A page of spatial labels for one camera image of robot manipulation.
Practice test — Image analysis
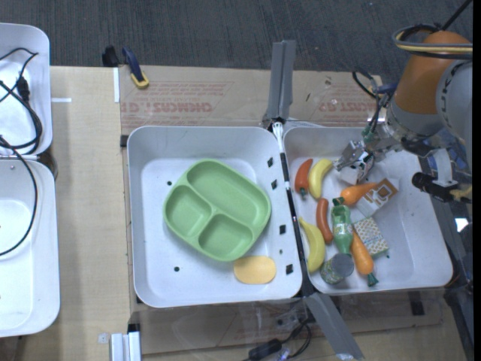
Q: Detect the white plastic tray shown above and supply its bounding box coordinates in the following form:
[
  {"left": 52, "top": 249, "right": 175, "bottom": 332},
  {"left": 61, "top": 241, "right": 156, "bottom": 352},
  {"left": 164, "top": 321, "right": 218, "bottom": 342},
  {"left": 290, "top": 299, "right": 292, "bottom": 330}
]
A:
[
  {"left": 282, "top": 126, "right": 455, "bottom": 297},
  {"left": 126, "top": 126, "right": 304, "bottom": 309}
]

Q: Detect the green divided plate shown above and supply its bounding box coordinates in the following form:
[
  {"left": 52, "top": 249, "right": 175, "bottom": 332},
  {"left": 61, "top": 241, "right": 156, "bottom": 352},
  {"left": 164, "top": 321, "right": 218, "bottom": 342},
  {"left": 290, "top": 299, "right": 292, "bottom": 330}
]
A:
[{"left": 162, "top": 158, "right": 272, "bottom": 262}]

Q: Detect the white patterned packet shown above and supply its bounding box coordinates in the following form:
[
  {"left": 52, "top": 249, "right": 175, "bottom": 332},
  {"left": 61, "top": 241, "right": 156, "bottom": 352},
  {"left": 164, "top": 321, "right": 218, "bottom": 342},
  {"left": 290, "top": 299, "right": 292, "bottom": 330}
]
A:
[{"left": 352, "top": 217, "right": 391, "bottom": 259}]

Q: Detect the yellow banana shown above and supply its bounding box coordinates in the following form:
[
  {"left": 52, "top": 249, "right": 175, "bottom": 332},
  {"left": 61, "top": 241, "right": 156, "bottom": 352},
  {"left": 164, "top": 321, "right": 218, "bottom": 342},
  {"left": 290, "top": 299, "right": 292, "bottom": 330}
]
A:
[
  {"left": 307, "top": 158, "right": 334, "bottom": 200},
  {"left": 298, "top": 216, "right": 327, "bottom": 274}
]

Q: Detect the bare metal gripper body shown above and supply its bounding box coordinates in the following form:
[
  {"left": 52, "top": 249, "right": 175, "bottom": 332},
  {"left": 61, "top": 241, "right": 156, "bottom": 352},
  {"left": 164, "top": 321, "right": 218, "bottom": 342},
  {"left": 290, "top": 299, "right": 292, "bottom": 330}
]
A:
[{"left": 362, "top": 124, "right": 407, "bottom": 162}]

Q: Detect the green patterned can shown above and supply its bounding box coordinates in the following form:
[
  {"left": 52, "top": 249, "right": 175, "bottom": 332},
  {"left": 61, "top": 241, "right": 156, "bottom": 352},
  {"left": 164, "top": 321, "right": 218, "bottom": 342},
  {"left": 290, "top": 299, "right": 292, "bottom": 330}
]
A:
[{"left": 319, "top": 253, "right": 355, "bottom": 286}]

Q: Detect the black cylinder on white bracket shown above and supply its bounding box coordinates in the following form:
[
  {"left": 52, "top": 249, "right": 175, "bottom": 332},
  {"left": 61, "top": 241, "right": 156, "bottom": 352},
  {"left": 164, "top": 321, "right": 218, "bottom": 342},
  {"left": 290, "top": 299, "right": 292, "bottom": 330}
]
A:
[{"left": 411, "top": 147, "right": 470, "bottom": 205}]

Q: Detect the green plastic bottle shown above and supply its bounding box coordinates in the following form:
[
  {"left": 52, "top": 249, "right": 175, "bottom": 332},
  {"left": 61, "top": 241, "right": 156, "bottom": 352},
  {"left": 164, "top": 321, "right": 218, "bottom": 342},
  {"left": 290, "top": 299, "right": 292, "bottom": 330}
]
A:
[{"left": 330, "top": 204, "right": 355, "bottom": 256}]

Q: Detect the small white box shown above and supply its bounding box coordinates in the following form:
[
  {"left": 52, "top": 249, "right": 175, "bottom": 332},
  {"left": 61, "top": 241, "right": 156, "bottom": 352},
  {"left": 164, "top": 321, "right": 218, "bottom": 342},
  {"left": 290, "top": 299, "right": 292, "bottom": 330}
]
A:
[{"left": 339, "top": 165, "right": 366, "bottom": 186}]

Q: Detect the brown cardboard board red print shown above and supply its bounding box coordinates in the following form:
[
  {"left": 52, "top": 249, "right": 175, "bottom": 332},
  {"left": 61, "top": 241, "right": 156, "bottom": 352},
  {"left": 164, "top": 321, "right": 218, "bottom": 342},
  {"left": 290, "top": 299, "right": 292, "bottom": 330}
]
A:
[{"left": 118, "top": 64, "right": 445, "bottom": 355}]

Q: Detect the orange carrot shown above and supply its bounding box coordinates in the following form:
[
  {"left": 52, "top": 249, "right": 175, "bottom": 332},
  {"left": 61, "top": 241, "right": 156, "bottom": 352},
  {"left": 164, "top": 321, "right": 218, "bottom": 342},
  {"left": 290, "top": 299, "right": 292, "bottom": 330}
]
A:
[
  {"left": 332, "top": 181, "right": 379, "bottom": 207},
  {"left": 350, "top": 229, "right": 380, "bottom": 287}
]

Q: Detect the orange sausage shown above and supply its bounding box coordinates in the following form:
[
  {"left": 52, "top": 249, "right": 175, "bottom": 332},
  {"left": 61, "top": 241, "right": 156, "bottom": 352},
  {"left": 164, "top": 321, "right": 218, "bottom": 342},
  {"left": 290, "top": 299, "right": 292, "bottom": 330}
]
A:
[{"left": 316, "top": 197, "right": 334, "bottom": 244}]

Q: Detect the orange red chili pepper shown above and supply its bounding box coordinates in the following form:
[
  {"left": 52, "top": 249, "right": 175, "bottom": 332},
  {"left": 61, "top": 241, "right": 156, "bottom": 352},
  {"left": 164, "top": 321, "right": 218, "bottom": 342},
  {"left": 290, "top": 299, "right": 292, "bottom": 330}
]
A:
[{"left": 294, "top": 158, "right": 314, "bottom": 198}]

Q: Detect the white and orange carton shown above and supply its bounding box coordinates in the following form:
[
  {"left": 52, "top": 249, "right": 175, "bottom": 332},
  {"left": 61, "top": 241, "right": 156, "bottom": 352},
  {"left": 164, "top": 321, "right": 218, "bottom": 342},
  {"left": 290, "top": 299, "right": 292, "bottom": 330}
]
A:
[{"left": 355, "top": 177, "right": 400, "bottom": 219}]

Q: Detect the yellow oval biscuit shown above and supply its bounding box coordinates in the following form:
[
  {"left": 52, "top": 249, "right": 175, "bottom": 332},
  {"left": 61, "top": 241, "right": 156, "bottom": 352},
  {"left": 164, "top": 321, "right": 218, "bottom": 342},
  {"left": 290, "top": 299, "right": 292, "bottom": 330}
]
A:
[{"left": 233, "top": 255, "right": 277, "bottom": 286}]

